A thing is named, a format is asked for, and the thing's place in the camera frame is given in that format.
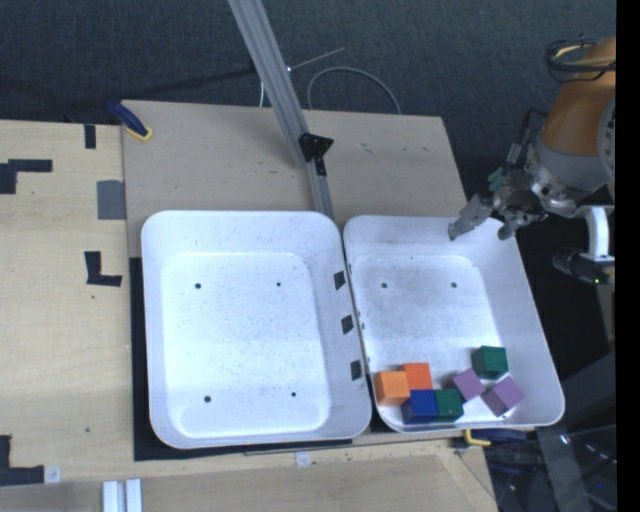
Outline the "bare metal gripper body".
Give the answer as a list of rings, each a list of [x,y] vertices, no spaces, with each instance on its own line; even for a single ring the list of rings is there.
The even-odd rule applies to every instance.
[[[550,214],[571,217],[584,192],[567,186],[545,167],[500,167],[489,176],[492,205],[508,224],[529,224]]]

